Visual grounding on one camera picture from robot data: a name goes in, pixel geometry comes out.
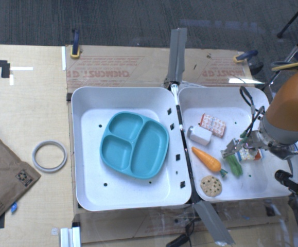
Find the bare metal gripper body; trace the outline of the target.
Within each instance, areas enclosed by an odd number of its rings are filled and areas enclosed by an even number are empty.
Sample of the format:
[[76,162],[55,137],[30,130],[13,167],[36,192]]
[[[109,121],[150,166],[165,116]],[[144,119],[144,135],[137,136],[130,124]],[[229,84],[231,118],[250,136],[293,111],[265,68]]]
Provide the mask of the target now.
[[298,155],[298,131],[260,129],[252,131],[244,145],[246,149],[264,149],[281,160],[291,159]]

